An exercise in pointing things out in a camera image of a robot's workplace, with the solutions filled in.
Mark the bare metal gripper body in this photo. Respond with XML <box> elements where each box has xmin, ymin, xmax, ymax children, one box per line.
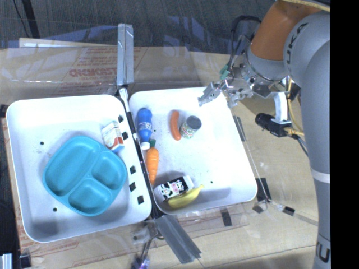
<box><xmin>220</xmin><ymin>65</ymin><xmax>290</xmax><ymax>101</ymax></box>

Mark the small green patterned can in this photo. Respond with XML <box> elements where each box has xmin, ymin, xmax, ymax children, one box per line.
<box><xmin>179</xmin><ymin>115</ymin><xmax>202</xmax><ymax>140</ymax></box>

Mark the orange sausage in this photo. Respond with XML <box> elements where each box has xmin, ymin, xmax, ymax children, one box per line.
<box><xmin>169</xmin><ymin>109</ymin><xmax>183</xmax><ymax>142</ymax></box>

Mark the white plastic tray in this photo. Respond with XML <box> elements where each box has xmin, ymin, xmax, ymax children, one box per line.
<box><xmin>128</xmin><ymin>86</ymin><xmax>259</xmax><ymax>216</ymax></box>
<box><xmin>5</xmin><ymin>94</ymin><xmax>153</xmax><ymax>244</ymax></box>

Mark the blue bottle with white cap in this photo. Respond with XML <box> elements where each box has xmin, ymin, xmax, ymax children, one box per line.
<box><xmin>135</xmin><ymin>107</ymin><xmax>154</xmax><ymax>151</ymax></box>

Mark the brown cardboard board, red print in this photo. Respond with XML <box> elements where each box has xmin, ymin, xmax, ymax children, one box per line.
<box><xmin>0</xmin><ymin>37</ymin><xmax>319</xmax><ymax>269</ymax></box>

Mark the orange carrot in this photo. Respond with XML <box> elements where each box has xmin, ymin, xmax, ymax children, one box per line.
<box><xmin>146</xmin><ymin>138</ymin><xmax>160</xmax><ymax>186</ymax></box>

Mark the cow print milk carton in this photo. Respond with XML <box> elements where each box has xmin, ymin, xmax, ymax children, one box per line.
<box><xmin>157</xmin><ymin>175</ymin><xmax>195</xmax><ymax>202</ymax></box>

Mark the white and orange carton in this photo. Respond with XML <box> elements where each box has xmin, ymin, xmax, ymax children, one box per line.
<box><xmin>101</xmin><ymin>120</ymin><xmax>126</xmax><ymax>154</ymax></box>

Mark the yellow banana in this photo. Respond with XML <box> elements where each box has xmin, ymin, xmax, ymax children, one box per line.
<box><xmin>167</xmin><ymin>184</ymin><xmax>205</xmax><ymax>210</ymax></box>

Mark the blue divided plate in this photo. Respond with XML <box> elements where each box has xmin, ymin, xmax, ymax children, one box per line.
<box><xmin>42</xmin><ymin>135</ymin><xmax>128</xmax><ymax>217</ymax></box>

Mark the black cylinder on white bracket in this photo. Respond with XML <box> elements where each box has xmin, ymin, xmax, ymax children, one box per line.
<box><xmin>255</xmin><ymin>92</ymin><xmax>293</xmax><ymax>138</ymax></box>

